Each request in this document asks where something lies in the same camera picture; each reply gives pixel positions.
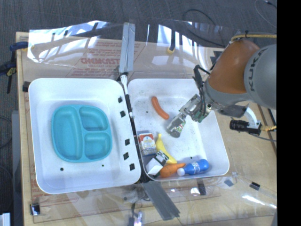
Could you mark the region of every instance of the clear plastic sheet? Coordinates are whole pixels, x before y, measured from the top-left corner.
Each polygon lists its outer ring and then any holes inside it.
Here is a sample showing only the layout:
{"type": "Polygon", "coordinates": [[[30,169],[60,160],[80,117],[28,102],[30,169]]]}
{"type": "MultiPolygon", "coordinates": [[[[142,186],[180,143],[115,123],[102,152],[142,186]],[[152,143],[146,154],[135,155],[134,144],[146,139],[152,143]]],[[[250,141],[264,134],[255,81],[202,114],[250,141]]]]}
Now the clear plastic sheet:
{"type": "MultiPolygon", "coordinates": [[[[210,70],[236,29],[208,24],[152,19],[135,20],[133,70],[136,78],[192,78],[193,68],[210,70]]],[[[58,29],[30,30],[19,40],[29,42],[20,51],[23,82],[37,78],[109,78],[120,76],[124,24],[91,21],[58,29]]],[[[201,72],[204,80],[207,74],[201,72]]],[[[29,145],[31,202],[39,205],[34,223],[75,219],[79,224],[193,225],[273,216],[277,210],[276,154],[269,141],[229,130],[229,118],[217,115],[230,161],[220,177],[161,182],[180,211],[163,220],[141,183],[83,192],[49,195],[36,182],[30,106],[24,93],[29,145]]],[[[251,105],[256,114],[260,110],[251,105]]]]}
{"type": "MultiPolygon", "coordinates": [[[[129,54],[133,53],[134,72],[157,76],[190,76],[196,64],[210,69],[211,58],[215,58],[237,32],[222,26],[164,19],[150,24],[140,20],[133,22],[137,22],[135,44],[129,54]]],[[[24,80],[31,82],[39,77],[117,79],[123,27],[124,24],[91,21],[57,29],[30,30],[24,80]]]]}

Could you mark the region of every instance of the white tray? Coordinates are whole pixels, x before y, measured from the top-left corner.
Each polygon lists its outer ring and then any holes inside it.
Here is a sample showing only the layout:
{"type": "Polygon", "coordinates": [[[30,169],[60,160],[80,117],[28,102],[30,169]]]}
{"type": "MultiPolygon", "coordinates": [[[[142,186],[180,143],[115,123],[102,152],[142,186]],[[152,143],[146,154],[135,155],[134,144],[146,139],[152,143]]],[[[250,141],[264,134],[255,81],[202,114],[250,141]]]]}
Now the white tray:
{"type": "Polygon", "coordinates": [[[61,194],[130,185],[139,180],[141,167],[123,88],[118,82],[37,79],[29,86],[29,101],[36,179],[41,190],[61,194]],[[96,106],[106,113],[111,126],[112,151],[103,160],[68,162],[55,153],[51,117],[56,108],[70,104],[96,106]]]}
{"type": "MultiPolygon", "coordinates": [[[[149,175],[150,178],[156,181],[179,180],[214,177],[228,172],[229,160],[214,111],[201,123],[194,122],[187,116],[179,138],[172,137],[166,131],[179,109],[199,93],[193,79],[134,79],[128,85],[128,92],[137,132],[149,130],[155,140],[158,133],[161,133],[165,148],[178,162],[190,163],[204,158],[210,164],[209,170],[202,174],[183,177],[173,174],[168,178],[154,178],[149,175]],[[151,103],[152,96],[158,98],[162,109],[169,114],[168,120],[157,114],[151,103]]],[[[145,166],[149,157],[142,159],[145,166]]]]}

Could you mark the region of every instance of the toy carrot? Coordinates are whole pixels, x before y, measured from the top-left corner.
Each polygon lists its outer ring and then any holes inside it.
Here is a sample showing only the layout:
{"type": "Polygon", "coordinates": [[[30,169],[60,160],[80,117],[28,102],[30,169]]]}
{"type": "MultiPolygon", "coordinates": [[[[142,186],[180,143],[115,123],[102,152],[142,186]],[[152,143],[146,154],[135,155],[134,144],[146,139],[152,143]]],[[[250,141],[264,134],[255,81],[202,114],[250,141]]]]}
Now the toy carrot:
{"type": "Polygon", "coordinates": [[[167,178],[176,173],[179,168],[182,168],[185,165],[185,163],[167,164],[160,170],[160,176],[162,178],[167,178]]]}

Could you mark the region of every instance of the toy banana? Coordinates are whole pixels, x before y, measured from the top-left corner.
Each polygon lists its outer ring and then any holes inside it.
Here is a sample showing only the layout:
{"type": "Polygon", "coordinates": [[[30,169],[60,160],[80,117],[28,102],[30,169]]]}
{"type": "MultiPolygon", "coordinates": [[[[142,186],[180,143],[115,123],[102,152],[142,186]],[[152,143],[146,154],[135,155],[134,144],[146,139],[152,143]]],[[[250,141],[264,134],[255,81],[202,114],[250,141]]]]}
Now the toy banana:
{"type": "Polygon", "coordinates": [[[157,149],[157,151],[161,150],[161,151],[163,151],[163,153],[164,153],[166,156],[169,157],[169,159],[167,160],[167,163],[168,163],[168,164],[175,164],[175,163],[177,163],[177,160],[176,160],[175,158],[173,158],[173,157],[167,152],[167,150],[165,149],[164,144],[163,144],[163,141],[162,141],[162,139],[161,139],[161,136],[162,136],[162,134],[161,134],[161,133],[158,133],[158,139],[157,139],[157,141],[156,141],[156,149],[157,149]]]}

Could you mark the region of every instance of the small box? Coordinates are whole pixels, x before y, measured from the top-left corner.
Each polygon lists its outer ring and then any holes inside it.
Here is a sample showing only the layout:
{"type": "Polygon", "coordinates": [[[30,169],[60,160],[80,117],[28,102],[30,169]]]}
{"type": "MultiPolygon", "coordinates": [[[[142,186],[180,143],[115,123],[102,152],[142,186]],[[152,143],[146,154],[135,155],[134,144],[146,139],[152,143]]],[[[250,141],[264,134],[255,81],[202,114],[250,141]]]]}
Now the small box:
{"type": "Polygon", "coordinates": [[[157,175],[164,167],[169,157],[166,156],[161,150],[157,152],[156,156],[150,160],[146,165],[146,171],[150,175],[157,175]]]}
{"type": "Polygon", "coordinates": [[[154,136],[149,131],[142,131],[138,134],[138,142],[140,145],[140,151],[143,156],[156,154],[156,143],[154,136]]]}

